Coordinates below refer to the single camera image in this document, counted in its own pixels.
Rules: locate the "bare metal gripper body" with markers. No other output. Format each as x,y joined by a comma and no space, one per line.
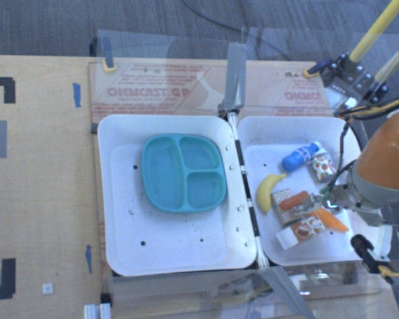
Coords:
340,196

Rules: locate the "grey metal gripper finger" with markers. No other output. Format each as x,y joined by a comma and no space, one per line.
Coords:
306,209
315,198

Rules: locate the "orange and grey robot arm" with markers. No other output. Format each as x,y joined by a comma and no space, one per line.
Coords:
380,165

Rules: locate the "orange sausage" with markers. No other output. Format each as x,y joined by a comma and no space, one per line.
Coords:
291,202

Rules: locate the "patterned white and orange box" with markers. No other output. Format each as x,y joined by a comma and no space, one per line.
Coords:
284,216

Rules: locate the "white packet with brown print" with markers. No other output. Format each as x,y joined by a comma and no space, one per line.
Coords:
301,233

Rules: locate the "orange carrot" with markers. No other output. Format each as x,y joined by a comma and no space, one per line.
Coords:
332,221

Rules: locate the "white carton with strawberry print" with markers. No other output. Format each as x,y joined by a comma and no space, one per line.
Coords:
322,167

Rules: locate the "blue plastic bottle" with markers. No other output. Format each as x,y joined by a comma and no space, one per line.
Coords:
294,161

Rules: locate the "yellow banana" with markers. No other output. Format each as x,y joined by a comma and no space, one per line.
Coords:
264,193

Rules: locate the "white plastic tray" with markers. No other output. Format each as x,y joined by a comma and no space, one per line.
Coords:
173,238
272,135

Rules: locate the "blue divided plate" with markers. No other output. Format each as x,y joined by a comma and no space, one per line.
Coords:
166,171

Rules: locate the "brown cardboard board, red print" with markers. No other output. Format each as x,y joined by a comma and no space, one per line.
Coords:
159,88

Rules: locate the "black cylinder on white bracket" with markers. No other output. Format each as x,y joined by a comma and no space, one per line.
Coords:
365,249

